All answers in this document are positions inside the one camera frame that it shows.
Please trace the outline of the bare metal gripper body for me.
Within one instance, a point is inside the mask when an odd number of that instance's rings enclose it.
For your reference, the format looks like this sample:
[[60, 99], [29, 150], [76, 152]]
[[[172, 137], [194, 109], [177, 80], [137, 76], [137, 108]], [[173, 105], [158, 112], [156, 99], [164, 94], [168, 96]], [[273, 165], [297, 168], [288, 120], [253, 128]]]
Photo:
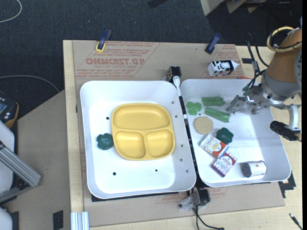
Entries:
[[251, 106], [252, 114], [257, 114], [263, 108], [275, 107], [287, 110], [290, 104], [285, 104], [287, 97], [278, 95], [266, 84], [253, 85], [246, 90], [246, 103]]

